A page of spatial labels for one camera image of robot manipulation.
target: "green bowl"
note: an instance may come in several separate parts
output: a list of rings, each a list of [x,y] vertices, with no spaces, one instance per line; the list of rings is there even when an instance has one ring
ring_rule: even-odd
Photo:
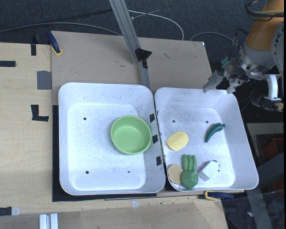
[[[141,118],[125,115],[111,126],[111,140],[122,154],[136,155],[146,151],[152,143],[149,125]]]

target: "black clamp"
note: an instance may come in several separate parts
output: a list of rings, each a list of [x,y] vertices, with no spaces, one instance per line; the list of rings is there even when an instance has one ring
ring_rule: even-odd
[[[147,69],[147,58],[152,54],[152,52],[137,48],[135,51],[135,55],[137,56],[138,61],[142,60],[143,68]]]

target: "dark background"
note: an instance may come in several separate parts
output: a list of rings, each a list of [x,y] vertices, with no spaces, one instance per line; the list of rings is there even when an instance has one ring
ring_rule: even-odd
[[[247,16],[244,4],[247,0],[125,0],[129,10],[151,12],[170,18],[184,30],[184,39],[189,40],[201,32],[216,32],[232,38],[237,28],[250,31],[253,21]],[[76,22],[107,28],[120,33],[108,0],[0,0],[0,30],[45,22]],[[134,20],[139,37],[181,40],[178,27],[168,20],[142,16]],[[32,43],[35,33],[39,43],[48,43],[46,32],[76,31],[108,32],[74,25],[46,25],[0,33],[0,42]],[[203,34],[195,38],[205,43],[212,70],[219,69],[220,61],[231,49],[231,42],[218,35]],[[223,82],[219,88],[226,88]],[[243,84],[235,93],[240,102],[246,99],[252,86]],[[266,82],[256,82],[256,94],[267,95]],[[244,101],[240,103],[244,123],[282,122],[282,113],[262,110]]]

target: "beige toy food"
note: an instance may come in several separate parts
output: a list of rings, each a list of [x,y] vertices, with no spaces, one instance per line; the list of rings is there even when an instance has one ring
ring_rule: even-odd
[[[189,141],[189,136],[183,131],[173,133],[167,140],[166,144],[174,151],[183,148]]]
[[[176,184],[181,183],[182,173],[183,173],[182,168],[177,164],[170,165],[167,170],[168,178]]]

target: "white cable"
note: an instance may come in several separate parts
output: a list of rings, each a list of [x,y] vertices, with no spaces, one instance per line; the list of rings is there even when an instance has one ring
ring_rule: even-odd
[[[217,33],[217,32],[211,32],[211,31],[206,31],[206,32],[198,33],[198,34],[196,34],[195,36],[193,36],[193,37],[190,39],[190,41],[193,40],[195,37],[200,36],[200,35],[204,35],[204,34],[212,34],[212,35],[222,36],[222,37],[224,37],[224,38],[226,38],[226,39],[228,39],[228,40],[230,40],[230,41],[233,42],[233,40],[232,40],[231,38],[229,38],[229,37],[227,37],[227,36],[225,36],[225,35],[223,35],[223,34],[220,34],[220,33]]]
[[[156,14],[152,14],[152,13],[143,13],[143,12],[138,12],[138,11],[133,11],[133,10],[128,10],[128,11],[131,12],[131,13],[146,14],[146,15],[158,17],[158,18],[165,19],[165,20],[168,20],[168,21],[174,23],[181,30],[182,41],[184,40],[184,31],[183,31],[183,29],[181,28],[181,26],[177,22],[175,22],[175,21],[173,21],[173,20],[171,20],[171,19],[169,19],[167,17],[161,16],[161,15],[156,15]]]

